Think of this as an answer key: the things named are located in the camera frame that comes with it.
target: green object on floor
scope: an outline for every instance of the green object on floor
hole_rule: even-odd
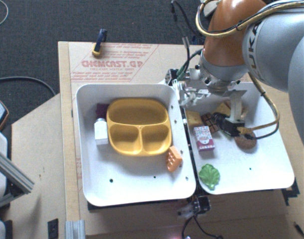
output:
[[[219,171],[210,164],[204,165],[198,175],[201,181],[207,185],[210,190],[214,190],[220,180]]]

